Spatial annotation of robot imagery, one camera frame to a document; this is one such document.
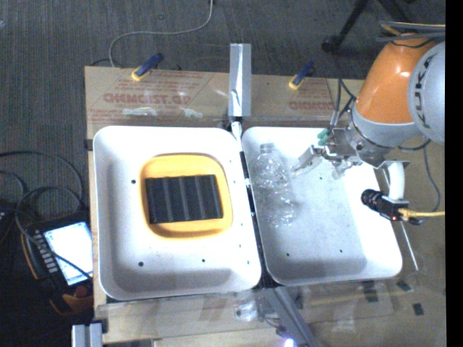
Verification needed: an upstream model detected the clear plastic bottle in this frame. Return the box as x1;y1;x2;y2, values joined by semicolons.
250;142;300;228

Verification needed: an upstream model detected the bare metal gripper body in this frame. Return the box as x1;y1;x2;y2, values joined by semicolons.
323;127;386;166

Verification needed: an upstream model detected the yellow plate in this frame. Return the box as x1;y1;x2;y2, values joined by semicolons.
139;153;234;239

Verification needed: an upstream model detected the brown cardboard board red print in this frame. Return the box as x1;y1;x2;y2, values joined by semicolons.
83;65;446;343

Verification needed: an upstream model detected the black cylinder on white bracket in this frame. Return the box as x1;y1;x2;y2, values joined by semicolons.
360;159;412;222

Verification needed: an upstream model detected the white plastic tray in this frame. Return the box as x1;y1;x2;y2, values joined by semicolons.
92;125;263;301
240;126;404;288

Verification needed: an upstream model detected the black ribbed rectangular block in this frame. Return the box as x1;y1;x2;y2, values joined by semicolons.
144;173;224;226

